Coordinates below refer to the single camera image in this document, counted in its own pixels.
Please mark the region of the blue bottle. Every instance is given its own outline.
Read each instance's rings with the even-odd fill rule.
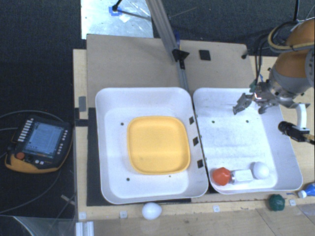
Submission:
[[[315,183],[311,183],[305,190],[299,191],[298,195],[301,199],[306,198],[307,196],[315,196]]]

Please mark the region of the red emergency stop button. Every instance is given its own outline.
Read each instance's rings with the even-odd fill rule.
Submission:
[[[16,157],[17,159],[23,160],[24,157],[25,157],[25,154],[24,154],[23,152],[18,152],[18,153],[15,155],[15,157]]]

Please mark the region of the wooden table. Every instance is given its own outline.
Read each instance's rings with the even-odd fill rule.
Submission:
[[[130,74],[125,75],[130,80],[124,80],[123,74],[115,74],[117,71],[111,70],[113,66],[125,69],[124,66],[126,66],[128,57],[136,57],[136,61],[127,62],[130,70],[133,70],[133,66],[137,65],[135,67],[136,73],[150,66],[160,67],[161,63],[164,63],[166,70],[175,67],[168,60],[168,56],[163,53],[165,50],[158,39],[96,37],[92,35],[90,40],[88,38],[87,47],[88,50],[73,51],[76,108],[79,108],[79,97],[86,97],[87,106],[93,107],[93,97],[99,89],[112,87],[113,84],[117,87],[130,86],[128,83],[133,80],[130,78]],[[121,59],[113,57],[114,53],[117,52],[117,47],[124,48],[119,54]],[[185,64],[191,94],[198,88],[198,83],[200,83],[200,87],[246,88],[253,80],[253,57],[240,58],[246,51],[246,47],[243,45],[182,41],[182,49],[190,52],[190,59],[187,58]],[[198,49],[210,50],[212,63],[200,61],[197,55]],[[101,66],[105,60],[109,61],[102,69]],[[265,78],[268,76],[267,68],[272,67],[275,60],[274,57],[263,58],[261,74]],[[93,66],[99,66],[100,73],[99,76],[97,73],[93,75],[97,76],[97,78],[94,77],[94,85],[91,85],[91,77],[89,78],[88,75],[88,73],[95,73],[95,70],[92,72],[88,70],[88,64],[91,66],[91,63]],[[174,71],[168,71],[168,80],[163,81],[161,86],[179,86],[176,70]],[[104,73],[107,74],[106,82],[102,79]],[[156,81],[142,82],[140,85],[134,86],[149,87],[152,83],[156,83]],[[314,89],[309,89],[303,97],[299,96],[296,101],[311,103],[307,109],[307,125],[313,134]],[[281,110],[285,120],[296,123],[297,117],[294,110],[284,107],[281,107]],[[88,111],[80,111],[79,116],[80,119],[87,119]],[[94,221],[96,235],[98,235],[97,232],[100,233],[99,235],[210,235],[210,232],[216,232],[219,235],[307,235],[308,233],[312,234],[315,230],[315,216],[302,212],[304,209],[310,208],[315,210],[315,197],[299,199],[296,192],[206,194],[200,198],[192,199],[189,204],[162,205],[162,216],[154,221],[146,221],[142,218],[142,204],[86,206],[87,135],[87,127],[75,127],[77,212],[79,221]],[[314,146],[295,141],[292,141],[292,146],[303,175],[304,184],[314,182]],[[286,208],[282,212],[272,212],[266,208],[266,200],[275,193],[279,193],[285,198]],[[290,205],[292,200],[297,206]],[[214,212],[214,206],[219,206],[220,212]],[[127,211],[128,219],[119,219],[120,211]]]

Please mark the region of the blue tape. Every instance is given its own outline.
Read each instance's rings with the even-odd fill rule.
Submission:
[[[119,12],[119,10],[121,10],[119,6],[117,8],[117,11],[113,11],[113,7],[108,7],[108,11],[113,17],[117,17],[123,14],[122,12]]]

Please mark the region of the table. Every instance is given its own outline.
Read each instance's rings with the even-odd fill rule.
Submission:
[[[241,58],[246,52],[244,45],[203,41],[182,41],[181,45],[184,51],[190,52],[185,60],[190,94],[199,87],[246,88],[253,80],[253,57]],[[212,60],[210,62],[200,60],[198,50],[210,50]],[[261,74],[264,77],[268,75],[267,68],[272,67],[275,60],[274,57],[263,58]],[[169,60],[159,39],[90,35],[87,50],[73,51],[73,66],[75,107],[81,109],[79,118],[83,120],[88,118],[88,108],[84,111],[79,104],[79,98],[86,97],[86,106],[94,107],[95,94],[104,87],[179,86],[175,65]],[[314,133],[314,89],[309,89],[296,101],[311,103],[307,109],[308,128]],[[294,110],[283,107],[281,110],[285,120],[296,122]],[[227,233],[232,233],[234,228],[239,228],[244,235],[252,235],[256,230],[264,232],[265,235],[278,230],[280,234],[296,223],[300,224],[294,227],[299,234],[302,231],[313,232],[315,229],[315,217],[311,215],[307,217],[301,212],[301,207],[315,205],[315,197],[299,199],[296,192],[277,192],[286,201],[286,209],[277,214],[266,208],[266,200],[271,193],[206,194],[192,199],[189,204],[162,205],[162,216],[152,224],[148,224],[142,218],[142,204],[86,206],[87,135],[87,127],[75,127],[77,212],[79,221],[97,220],[96,231],[102,233],[106,231],[109,235],[115,233],[138,235],[143,230],[151,230],[154,234],[154,226],[158,230],[163,225],[163,230],[159,229],[157,235],[169,235],[172,228],[176,226],[179,228],[176,235],[183,235],[182,232],[188,231],[191,234],[208,235],[208,230],[211,230],[214,224],[224,223],[226,218],[231,221],[230,225],[225,224]],[[304,183],[314,182],[314,147],[295,141],[292,141],[292,146]],[[298,206],[291,206],[290,200],[294,200]],[[215,213],[214,206],[219,207],[219,214]],[[127,211],[128,219],[119,219],[120,211]],[[292,225],[282,228],[278,227],[277,223]]]

